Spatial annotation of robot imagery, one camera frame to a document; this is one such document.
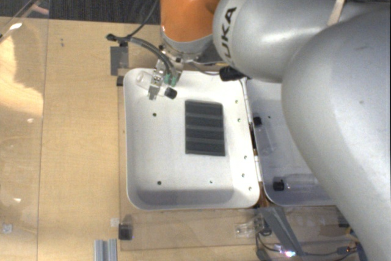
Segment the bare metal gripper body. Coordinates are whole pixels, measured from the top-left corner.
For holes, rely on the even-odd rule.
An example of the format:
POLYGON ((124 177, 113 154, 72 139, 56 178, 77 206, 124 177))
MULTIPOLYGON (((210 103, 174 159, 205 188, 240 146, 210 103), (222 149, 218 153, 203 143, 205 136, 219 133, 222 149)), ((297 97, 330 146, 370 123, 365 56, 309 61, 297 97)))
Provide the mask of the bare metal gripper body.
POLYGON ((153 77, 159 84, 176 85, 184 69, 184 60, 171 53, 165 46, 158 47, 158 61, 153 77))

